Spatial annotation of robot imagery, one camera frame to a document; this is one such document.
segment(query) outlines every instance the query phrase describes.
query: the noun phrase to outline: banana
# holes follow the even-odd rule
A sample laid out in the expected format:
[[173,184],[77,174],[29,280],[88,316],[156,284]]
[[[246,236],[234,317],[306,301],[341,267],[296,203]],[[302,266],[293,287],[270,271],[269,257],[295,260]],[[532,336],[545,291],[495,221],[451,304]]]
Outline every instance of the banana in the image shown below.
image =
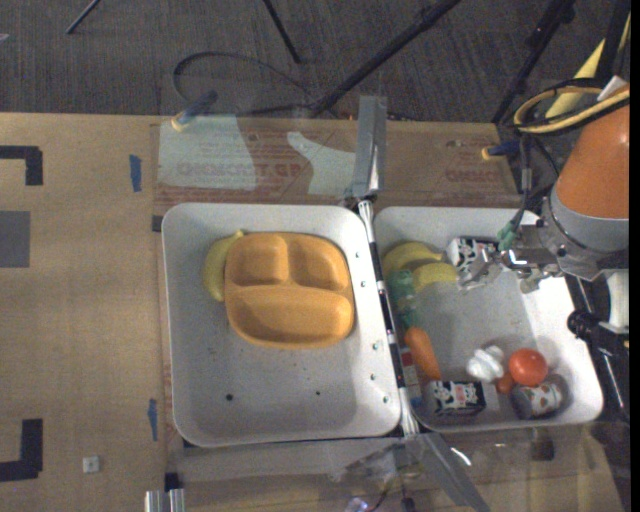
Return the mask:
[[432,251],[422,242],[404,242],[391,249],[382,259],[382,273],[387,276],[397,270],[406,269],[412,262],[442,260],[442,253]]
[[218,238],[209,249],[202,267],[202,283],[211,296],[224,302],[224,264],[231,246],[242,237],[241,230],[225,238]]
[[429,263],[413,271],[413,286],[416,293],[432,283],[455,282],[458,272],[448,263]]

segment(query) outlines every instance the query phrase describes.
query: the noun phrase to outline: orange divided plate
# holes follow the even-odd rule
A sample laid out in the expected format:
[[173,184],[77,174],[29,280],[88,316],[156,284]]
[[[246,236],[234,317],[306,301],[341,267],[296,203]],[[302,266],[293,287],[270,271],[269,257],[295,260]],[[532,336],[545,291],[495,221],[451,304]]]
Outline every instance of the orange divided plate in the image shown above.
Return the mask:
[[344,339],[355,308],[349,267],[332,242],[298,233],[250,233],[225,264],[227,317],[257,345],[320,348]]

